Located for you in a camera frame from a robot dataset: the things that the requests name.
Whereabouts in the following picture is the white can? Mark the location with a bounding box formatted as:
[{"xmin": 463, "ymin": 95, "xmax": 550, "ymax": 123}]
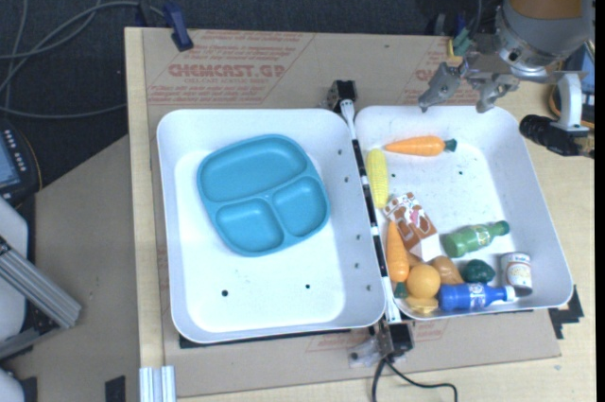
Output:
[{"xmin": 498, "ymin": 251, "xmax": 534, "ymax": 290}]

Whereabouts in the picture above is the thin black and white rod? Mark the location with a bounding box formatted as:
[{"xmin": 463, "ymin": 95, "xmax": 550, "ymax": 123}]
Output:
[{"xmin": 339, "ymin": 98, "xmax": 404, "ymax": 323}]

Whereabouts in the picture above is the yellow toy food piece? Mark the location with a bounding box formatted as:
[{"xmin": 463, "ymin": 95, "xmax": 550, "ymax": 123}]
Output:
[{"xmin": 405, "ymin": 294, "xmax": 441, "ymax": 316}]

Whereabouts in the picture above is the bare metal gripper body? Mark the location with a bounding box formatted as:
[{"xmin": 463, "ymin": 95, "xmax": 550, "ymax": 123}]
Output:
[{"xmin": 460, "ymin": 26, "xmax": 564, "ymax": 84}]

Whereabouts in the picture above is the brown and white carton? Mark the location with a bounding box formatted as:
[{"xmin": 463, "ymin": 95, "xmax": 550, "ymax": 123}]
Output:
[{"xmin": 381, "ymin": 191, "xmax": 441, "ymax": 262}]

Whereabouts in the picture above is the white plastic tray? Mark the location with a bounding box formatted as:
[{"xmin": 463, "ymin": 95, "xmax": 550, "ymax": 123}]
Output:
[
  {"xmin": 155, "ymin": 107, "xmax": 389, "ymax": 345},
  {"xmin": 353, "ymin": 104, "xmax": 576, "ymax": 323}
]

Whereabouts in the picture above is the orange fruit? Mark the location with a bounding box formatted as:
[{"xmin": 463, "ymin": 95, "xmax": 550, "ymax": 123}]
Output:
[{"xmin": 406, "ymin": 263, "xmax": 442, "ymax": 300}]

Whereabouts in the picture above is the brown bread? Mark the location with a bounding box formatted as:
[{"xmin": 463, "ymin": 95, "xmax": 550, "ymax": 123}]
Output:
[{"xmin": 428, "ymin": 253, "xmax": 466, "ymax": 288}]

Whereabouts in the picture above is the green broccoli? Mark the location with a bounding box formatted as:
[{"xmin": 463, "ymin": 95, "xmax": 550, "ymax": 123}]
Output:
[{"xmin": 458, "ymin": 258, "xmax": 497, "ymax": 285}]

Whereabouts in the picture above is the brown cardboard board, red print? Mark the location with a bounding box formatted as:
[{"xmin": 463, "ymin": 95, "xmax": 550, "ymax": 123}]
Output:
[{"xmin": 141, "ymin": 27, "xmax": 564, "ymax": 399}]

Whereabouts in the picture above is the orange carrot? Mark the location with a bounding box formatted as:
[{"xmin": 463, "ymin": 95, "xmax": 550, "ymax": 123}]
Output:
[
  {"xmin": 385, "ymin": 219, "xmax": 411, "ymax": 300},
  {"xmin": 383, "ymin": 134, "xmax": 458, "ymax": 158}
]

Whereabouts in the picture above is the yellow corn cob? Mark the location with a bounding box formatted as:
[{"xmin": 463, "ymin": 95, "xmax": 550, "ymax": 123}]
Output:
[{"xmin": 365, "ymin": 148, "xmax": 390, "ymax": 209}]

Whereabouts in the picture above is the blue divided plate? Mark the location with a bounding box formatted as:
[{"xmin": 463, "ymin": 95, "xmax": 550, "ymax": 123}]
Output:
[{"xmin": 195, "ymin": 132, "xmax": 332, "ymax": 258}]

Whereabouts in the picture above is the green bottle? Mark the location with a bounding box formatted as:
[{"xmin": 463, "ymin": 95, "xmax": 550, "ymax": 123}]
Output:
[{"xmin": 441, "ymin": 219, "xmax": 511, "ymax": 259}]

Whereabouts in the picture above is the black cylinder on white bracket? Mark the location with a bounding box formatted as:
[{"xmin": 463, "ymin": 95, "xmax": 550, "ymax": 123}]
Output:
[{"xmin": 518, "ymin": 72, "xmax": 596, "ymax": 159}]

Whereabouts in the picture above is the blue bottle, white cap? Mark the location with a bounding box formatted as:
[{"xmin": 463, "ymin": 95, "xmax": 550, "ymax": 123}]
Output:
[{"xmin": 436, "ymin": 282, "xmax": 518, "ymax": 313}]

